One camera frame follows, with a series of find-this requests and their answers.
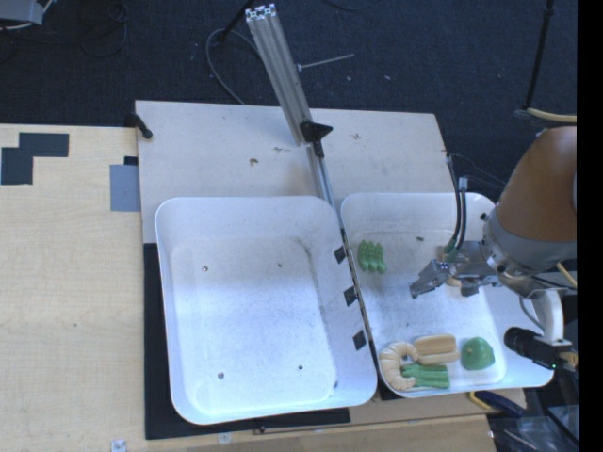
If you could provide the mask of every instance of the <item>light wood surface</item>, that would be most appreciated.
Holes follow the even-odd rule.
[[[68,133],[70,150],[34,158],[33,185],[0,186],[0,450],[496,450],[464,395],[376,396],[319,430],[146,441],[141,218],[111,212],[109,195],[136,131],[0,125],[0,147],[20,132]]]

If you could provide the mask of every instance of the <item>tray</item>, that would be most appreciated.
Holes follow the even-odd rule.
[[[174,198],[155,215],[171,400],[194,424],[360,405],[377,374],[335,210]]]
[[[481,239],[479,216],[493,206],[482,195],[467,194],[467,240]],[[448,363],[448,389],[400,392],[383,383],[394,394],[410,398],[496,388],[507,373],[507,360],[486,295],[463,297],[460,288],[443,284],[413,299],[409,290],[418,272],[436,257],[437,248],[452,236],[454,194],[353,194],[343,201],[341,214],[377,353],[393,342],[412,343],[419,336],[439,333],[455,335],[459,349],[466,340],[481,336],[495,352],[495,363],[484,370],[465,370],[460,361]],[[358,265],[358,245],[363,239],[382,244],[384,274],[363,271]]]

